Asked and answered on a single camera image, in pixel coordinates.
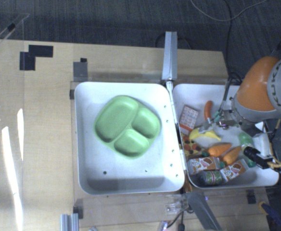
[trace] toy banana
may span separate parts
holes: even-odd
[[[193,131],[189,135],[189,139],[195,140],[201,136],[206,136],[206,137],[210,137],[213,139],[217,139],[218,141],[221,140],[221,138],[218,135],[216,135],[216,133],[213,130],[207,131],[205,133],[199,133],[198,128],[193,129]]]

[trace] transparent panel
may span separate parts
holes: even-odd
[[[0,13],[0,230],[23,230],[24,42],[7,39],[23,38],[27,17]]]

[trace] green bottle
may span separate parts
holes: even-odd
[[[252,137],[249,136],[248,134],[244,133],[244,132],[239,134],[239,140],[240,140],[240,143],[241,143],[242,152],[248,146],[253,147],[253,148],[255,147]],[[245,155],[244,155],[244,159],[245,159],[245,161],[246,161],[246,163],[249,167],[255,167],[256,166],[256,163],[254,161],[252,161],[251,159],[249,159]]]

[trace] gray carpet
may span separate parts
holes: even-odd
[[[194,0],[204,12],[228,19],[223,0]],[[232,15],[262,0],[226,0]],[[193,49],[223,51],[230,23],[198,12],[190,0],[0,0],[0,30],[7,13],[29,13],[25,39],[153,47],[164,31],[177,31]],[[232,21],[229,69],[244,76],[281,39],[281,0],[268,0]],[[179,48],[188,48],[185,41]]]

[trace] wooden table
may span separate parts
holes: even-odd
[[[71,214],[76,195],[82,194],[75,192],[76,164],[73,157],[75,151],[72,150],[75,140],[72,136],[69,91],[73,81],[73,62],[87,59],[90,80],[115,78],[137,82],[161,76],[163,49],[25,41],[23,51],[27,51],[29,45],[49,45],[53,46],[53,57],[36,57],[36,70],[20,74],[22,71],[17,69],[19,52],[22,51],[20,45],[20,41],[7,40],[0,46],[0,100],[7,106],[0,110],[7,125],[1,121],[0,128],[14,126],[15,113],[23,104],[23,163],[13,154],[18,157],[15,161],[19,169],[17,173],[22,173],[17,175],[23,204],[23,230],[54,231],[60,229],[60,215]],[[4,65],[13,70],[4,71]],[[222,54],[213,51],[178,50],[178,72],[181,81],[192,83],[224,84],[227,78]],[[7,182],[0,148],[0,230],[17,230],[13,198]],[[266,217],[258,206],[247,204],[245,190],[207,191],[205,195],[223,228],[229,231],[268,230]],[[268,201],[264,189],[255,190],[255,196],[257,202]],[[161,218],[169,217],[171,220],[174,217],[166,215],[164,203],[159,201],[165,200],[165,197],[160,194],[146,196],[147,200],[152,201],[156,213],[148,221],[142,218],[142,213],[149,211],[146,209],[148,205],[142,206],[142,196],[128,201],[130,197],[118,196],[110,202],[108,215],[116,213],[120,216],[137,209],[139,216],[123,216],[121,220],[124,222],[112,225],[116,220],[102,218],[105,217],[102,212],[108,203],[106,198],[86,198],[85,201],[95,210],[95,219],[80,220],[83,226],[81,231],[87,231],[91,225],[97,224],[99,231],[156,231]],[[186,230],[203,230],[195,214],[185,215],[184,223]]]

